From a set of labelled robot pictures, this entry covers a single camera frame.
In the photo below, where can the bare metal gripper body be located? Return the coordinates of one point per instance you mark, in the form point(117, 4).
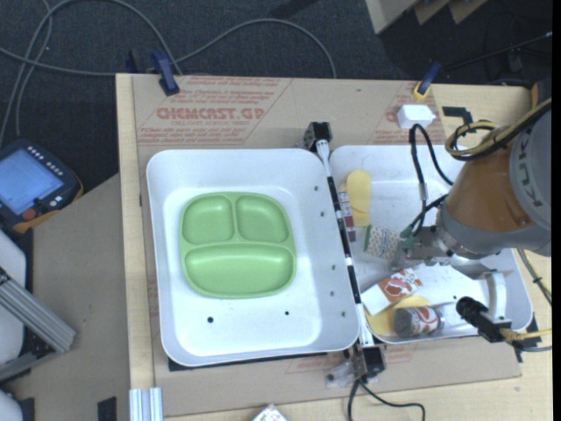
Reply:
point(427, 244)

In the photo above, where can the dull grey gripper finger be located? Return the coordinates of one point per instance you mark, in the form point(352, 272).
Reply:
point(399, 259)

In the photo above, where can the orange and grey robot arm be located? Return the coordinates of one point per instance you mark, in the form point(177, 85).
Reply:
point(491, 191)

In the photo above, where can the white packet with blue print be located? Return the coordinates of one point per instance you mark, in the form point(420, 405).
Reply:
point(379, 239)

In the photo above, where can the white and orange carton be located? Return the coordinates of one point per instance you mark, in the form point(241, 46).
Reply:
point(388, 290)

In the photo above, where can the thin black and white rod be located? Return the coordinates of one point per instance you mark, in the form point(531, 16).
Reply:
point(346, 248)

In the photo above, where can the small dark red carton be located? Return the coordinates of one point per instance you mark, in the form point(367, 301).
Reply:
point(351, 228)

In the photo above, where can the red and white can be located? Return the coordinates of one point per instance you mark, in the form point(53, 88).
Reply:
point(418, 320)

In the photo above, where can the yellow flat disc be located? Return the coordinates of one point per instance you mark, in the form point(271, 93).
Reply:
point(379, 323)

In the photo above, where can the small red and white carton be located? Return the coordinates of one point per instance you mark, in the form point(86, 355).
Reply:
point(344, 204)

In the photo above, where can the white plastic tray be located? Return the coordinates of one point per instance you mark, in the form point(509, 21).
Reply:
point(394, 165)
point(245, 331)

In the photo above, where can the small white box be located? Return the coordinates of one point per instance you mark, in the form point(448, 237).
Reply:
point(414, 115)

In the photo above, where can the green divided plate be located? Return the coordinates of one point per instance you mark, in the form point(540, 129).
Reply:
point(236, 257)

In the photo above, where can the white and red packet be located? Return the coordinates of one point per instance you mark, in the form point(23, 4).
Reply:
point(269, 414)

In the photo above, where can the brown cardboard board red print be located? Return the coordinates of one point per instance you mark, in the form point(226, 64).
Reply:
point(263, 103)

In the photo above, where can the black cylinder on white bracket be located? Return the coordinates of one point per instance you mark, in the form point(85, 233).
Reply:
point(482, 316)

